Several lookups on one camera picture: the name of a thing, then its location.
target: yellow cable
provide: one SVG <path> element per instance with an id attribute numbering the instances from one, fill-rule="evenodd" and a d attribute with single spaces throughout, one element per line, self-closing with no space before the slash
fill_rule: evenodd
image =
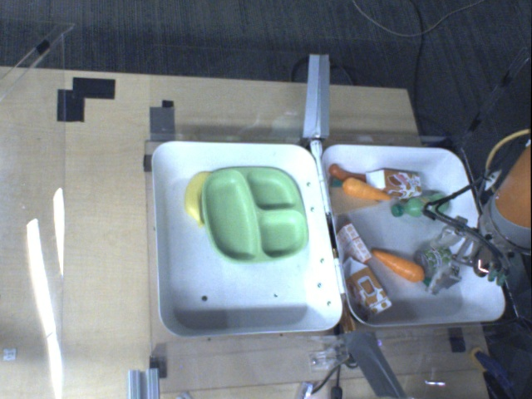
<path id="1" fill-rule="evenodd" d="M 485 170 L 487 171 L 490 169 L 491 161 L 493 161 L 495 154 L 499 151 L 499 149 L 503 145 L 507 144 L 508 142 L 510 142 L 511 140 L 517 137 L 521 137 L 521 136 L 529 135 L 529 134 L 530 134 L 530 129 L 523 129 L 523 130 L 516 131 L 515 133 L 512 133 L 511 135 L 507 135 L 504 139 L 499 140 L 499 142 L 497 142 L 497 144 L 491 149 L 490 153 L 488 154 L 488 159 L 485 161 Z"/>

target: dark floor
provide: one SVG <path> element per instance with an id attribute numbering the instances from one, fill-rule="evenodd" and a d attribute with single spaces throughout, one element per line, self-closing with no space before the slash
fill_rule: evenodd
<path id="1" fill-rule="evenodd" d="M 410 34 L 477 1 L 357 0 Z M 34 22 L 75 24 L 67 69 L 289 81 L 302 57 L 327 53 L 342 67 L 332 82 L 408 89 L 424 135 L 456 148 L 480 121 L 463 143 L 474 175 L 498 140 L 530 127 L 532 0 L 487 0 L 418 37 L 383 31 L 352 0 L 0 0 L 0 65 L 36 45 Z M 495 166 L 508 168 L 525 141 Z"/>

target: green plate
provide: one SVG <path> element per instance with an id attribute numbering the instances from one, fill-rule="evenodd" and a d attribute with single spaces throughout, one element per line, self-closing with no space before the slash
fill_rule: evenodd
<path id="1" fill-rule="evenodd" d="M 308 242 L 298 186 L 282 170 L 217 170 L 203 185 L 201 206 L 211 243 L 234 261 L 290 257 Z"/>

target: green bottle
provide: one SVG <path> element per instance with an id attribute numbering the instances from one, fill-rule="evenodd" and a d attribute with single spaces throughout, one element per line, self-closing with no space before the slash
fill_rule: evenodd
<path id="1" fill-rule="evenodd" d="M 392 206 L 392 215 L 394 217 L 401 217 L 405 213 L 412 217 L 421 217 L 423 214 L 423 207 L 431 201 L 440 200 L 444 195 L 441 192 L 435 192 L 430 195 L 418 196 L 410 198 L 406 203 L 394 204 Z M 440 211 L 443 213 L 449 208 L 449 203 L 446 202 L 440 206 Z"/>

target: carrot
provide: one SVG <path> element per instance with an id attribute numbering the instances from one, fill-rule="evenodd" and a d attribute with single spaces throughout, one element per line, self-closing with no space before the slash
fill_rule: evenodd
<path id="1" fill-rule="evenodd" d="M 380 249 L 372 249 L 372 254 L 376 259 L 381 260 L 387 268 L 408 281 L 418 283 L 425 279 L 425 271 L 419 264 L 415 264 L 410 260 L 402 259 Z"/>
<path id="2" fill-rule="evenodd" d="M 388 201 L 391 199 L 390 195 L 386 192 L 382 192 L 373 186 L 370 186 L 359 179 L 353 179 L 350 177 L 342 183 L 343 191 L 356 198 L 362 198 L 363 200 L 380 200 Z"/>
<path id="3" fill-rule="evenodd" d="M 336 177 L 338 180 L 344 181 L 350 177 L 359 179 L 362 182 L 366 181 L 366 175 L 358 175 L 357 173 L 351 173 L 351 171 L 344 170 L 338 164 L 331 164 L 329 166 L 329 173 L 331 176 Z"/>

